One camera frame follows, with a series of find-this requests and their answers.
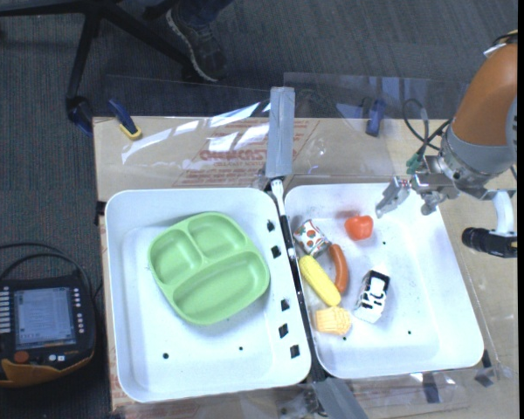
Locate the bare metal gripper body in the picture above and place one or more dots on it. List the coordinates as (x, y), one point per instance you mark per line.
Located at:
(436, 183)

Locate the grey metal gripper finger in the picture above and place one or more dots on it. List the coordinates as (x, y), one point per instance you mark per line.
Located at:
(392, 197)
(430, 203)

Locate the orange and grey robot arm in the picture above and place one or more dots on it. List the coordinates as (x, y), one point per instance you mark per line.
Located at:
(489, 98)

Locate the orange toy pepper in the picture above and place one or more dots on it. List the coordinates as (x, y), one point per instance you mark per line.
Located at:
(359, 227)

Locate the white plastic tray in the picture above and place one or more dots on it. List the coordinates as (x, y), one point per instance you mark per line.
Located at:
(209, 360)
(419, 286)

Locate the orange toy sausage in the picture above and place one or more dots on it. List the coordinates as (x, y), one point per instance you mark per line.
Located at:
(339, 266)

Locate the white can with tomato print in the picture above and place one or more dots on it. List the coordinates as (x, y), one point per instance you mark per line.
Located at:
(311, 238)

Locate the black and white carton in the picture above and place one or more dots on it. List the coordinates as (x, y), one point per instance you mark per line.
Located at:
(372, 297)

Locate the yellow toy corn cob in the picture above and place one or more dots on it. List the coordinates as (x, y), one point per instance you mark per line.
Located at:
(319, 279)

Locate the yellow toy fries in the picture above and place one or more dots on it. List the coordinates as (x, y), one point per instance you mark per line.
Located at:
(333, 320)

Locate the green divided plate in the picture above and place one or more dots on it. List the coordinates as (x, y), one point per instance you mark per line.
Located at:
(209, 273)

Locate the brown cardboard board red print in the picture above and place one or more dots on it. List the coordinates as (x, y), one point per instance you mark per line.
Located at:
(157, 164)

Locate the person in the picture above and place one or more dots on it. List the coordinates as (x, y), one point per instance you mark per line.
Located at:
(201, 42)

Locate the black chair base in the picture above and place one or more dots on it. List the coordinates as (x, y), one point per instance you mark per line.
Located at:
(91, 29)

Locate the black cylinder on white bracket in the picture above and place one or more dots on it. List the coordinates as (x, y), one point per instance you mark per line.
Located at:
(489, 240)

